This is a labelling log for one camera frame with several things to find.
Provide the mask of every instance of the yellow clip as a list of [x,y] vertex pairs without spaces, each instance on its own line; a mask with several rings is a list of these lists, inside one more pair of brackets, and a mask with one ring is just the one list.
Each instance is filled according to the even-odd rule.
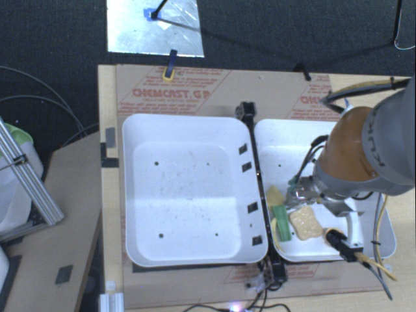
[[170,75],[170,77],[166,77],[166,71],[168,70],[167,67],[164,68],[163,70],[163,74],[162,74],[162,79],[164,82],[172,82],[172,80],[174,79],[174,75],[175,75],[175,70],[172,70],[172,74]]

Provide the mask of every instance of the cardboard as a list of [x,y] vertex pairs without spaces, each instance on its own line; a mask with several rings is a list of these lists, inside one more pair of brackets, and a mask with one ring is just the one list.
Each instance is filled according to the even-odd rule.
[[[123,292],[126,309],[251,300],[246,283],[257,265],[159,270],[134,267],[125,252],[124,177],[121,126],[134,113],[230,116],[242,101],[254,101],[255,121],[265,118],[337,121],[319,104],[332,88],[330,76],[301,73],[176,68],[174,80],[162,80],[162,66],[117,66],[118,149],[122,217]],[[358,264],[291,264],[288,281],[273,298],[380,290]]]

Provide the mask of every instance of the metal sheet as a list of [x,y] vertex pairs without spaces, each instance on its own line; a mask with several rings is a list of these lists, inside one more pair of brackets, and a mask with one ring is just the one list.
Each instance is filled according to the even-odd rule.
[[107,0],[108,50],[119,53],[203,57],[200,19],[196,0],[169,0],[159,19],[148,9],[162,0]]

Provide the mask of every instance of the green lid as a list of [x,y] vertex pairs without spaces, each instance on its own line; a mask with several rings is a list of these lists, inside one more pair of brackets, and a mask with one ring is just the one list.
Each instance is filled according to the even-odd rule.
[[30,141],[33,144],[33,138],[28,133],[22,131],[20,128],[14,127],[13,125],[9,125],[7,123],[5,125],[19,146],[26,143],[27,141]]

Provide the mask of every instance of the green object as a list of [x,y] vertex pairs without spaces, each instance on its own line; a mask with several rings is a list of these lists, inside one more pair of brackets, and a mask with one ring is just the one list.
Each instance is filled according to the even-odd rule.
[[287,242],[291,240],[292,235],[289,229],[289,218],[287,217],[286,207],[284,205],[275,205],[272,206],[272,211],[277,220],[280,241]]
[[33,138],[28,133],[22,131],[20,128],[14,127],[13,125],[9,125],[7,123],[5,125],[19,146],[26,143],[27,141],[30,141],[33,144]]

